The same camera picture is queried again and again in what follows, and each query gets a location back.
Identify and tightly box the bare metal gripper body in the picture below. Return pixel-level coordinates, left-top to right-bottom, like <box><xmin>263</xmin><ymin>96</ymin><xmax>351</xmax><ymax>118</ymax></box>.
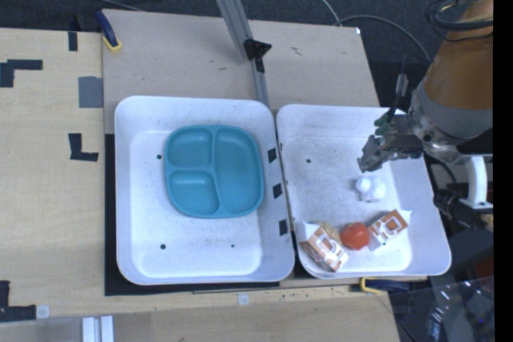
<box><xmin>379</xmin><ymin>111</ymin><xmax>463</xmax><ymax>166</ymax></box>

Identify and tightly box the white lumpy toy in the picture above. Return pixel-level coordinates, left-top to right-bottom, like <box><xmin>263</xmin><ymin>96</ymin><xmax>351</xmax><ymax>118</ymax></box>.
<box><xmin>355</xmin><ymin>175</ymin><xmax>387</xmax><ymax>203</ymax></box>

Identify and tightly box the white plastic tray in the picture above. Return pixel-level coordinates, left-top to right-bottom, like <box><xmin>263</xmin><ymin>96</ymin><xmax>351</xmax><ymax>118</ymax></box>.
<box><xmin>114</xmin><ymin>95</ymin><xmax>297</xmax><ymax>286</ymax></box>
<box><xmin>275</xmin><ymin>103</ymin><xmax>453</xmax><ymax>280</ymax></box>

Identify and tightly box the orange and white carton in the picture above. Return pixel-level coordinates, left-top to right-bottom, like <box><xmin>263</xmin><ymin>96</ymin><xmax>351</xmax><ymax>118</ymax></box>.
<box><xmin>297</xmin><ymin>220</ymin><xmax>350</xmax><ymax>274</ymax></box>
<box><xmin>367</xmin><ymin>208</ymin><xmax>414</xmax><ymax>252</ymax></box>

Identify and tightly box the red tomato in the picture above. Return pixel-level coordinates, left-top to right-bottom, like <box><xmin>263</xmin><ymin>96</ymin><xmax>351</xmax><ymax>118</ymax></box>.
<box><xmin>340</xmin><ymin>222</ymin><xmax>370</xmax><ymax>251</ymax></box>

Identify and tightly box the blue divided plate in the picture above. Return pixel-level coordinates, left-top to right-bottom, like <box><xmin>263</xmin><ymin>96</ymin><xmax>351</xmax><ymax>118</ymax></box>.
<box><xmin>163</xmin><ymin>124</ymin><xmax>265</xmax><ymax>219</ymax></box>

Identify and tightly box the pale wood board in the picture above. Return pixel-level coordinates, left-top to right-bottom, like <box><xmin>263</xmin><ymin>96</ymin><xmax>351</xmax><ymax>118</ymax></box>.
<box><xmin>101</xmin><ymin>8</ymin><xmax>428</xmax><ymax>296</ymax></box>

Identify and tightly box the black cylinder on white bracket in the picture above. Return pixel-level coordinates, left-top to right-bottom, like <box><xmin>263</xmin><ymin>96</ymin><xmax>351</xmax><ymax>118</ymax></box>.
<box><xmin>432</xmin><ymin>154</ymin><xmax>495</xmax><ymax>230</ymax></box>

